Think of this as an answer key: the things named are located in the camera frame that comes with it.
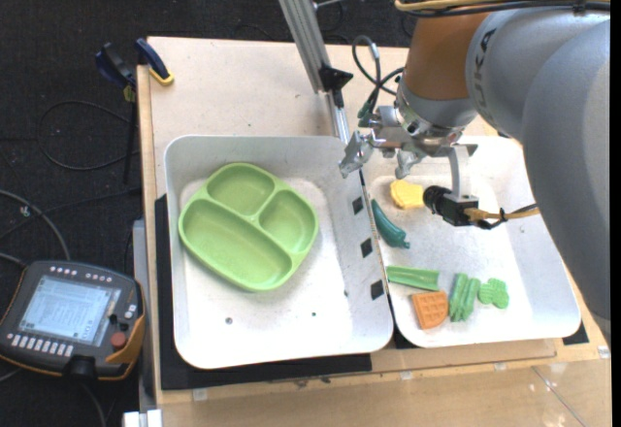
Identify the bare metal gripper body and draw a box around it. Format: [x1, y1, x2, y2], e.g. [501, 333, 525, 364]
[368, 103, 468, 159]

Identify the yellow toy corn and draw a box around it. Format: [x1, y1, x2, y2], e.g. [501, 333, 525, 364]
[389, 179, 426, 211]

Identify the teal toy pepper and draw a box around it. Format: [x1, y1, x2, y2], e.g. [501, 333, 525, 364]
[370, 198, 411, 250]

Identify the white plastic tray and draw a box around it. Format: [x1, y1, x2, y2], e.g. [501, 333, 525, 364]
[163, 134, 395, 371]
[361, 135, 583, 349]

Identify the pale wood board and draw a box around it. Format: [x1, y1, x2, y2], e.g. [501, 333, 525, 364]
[137, 35, 610, 406]

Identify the green toy asparagus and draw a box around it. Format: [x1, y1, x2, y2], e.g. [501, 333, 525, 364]
[447, 272, 482, 324]

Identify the green divided plate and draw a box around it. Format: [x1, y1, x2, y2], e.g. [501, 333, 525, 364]
[177, 161, 321, 293]

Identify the orange toy waffle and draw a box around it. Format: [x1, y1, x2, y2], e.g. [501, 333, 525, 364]
[410, 289, 449, 332]

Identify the green toy lettuce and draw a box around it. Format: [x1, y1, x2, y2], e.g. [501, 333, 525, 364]
[476, 277, 511, 311]

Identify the black cylinder on white bracket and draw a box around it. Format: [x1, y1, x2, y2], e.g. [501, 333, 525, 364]
[422, 143, 481, 228]

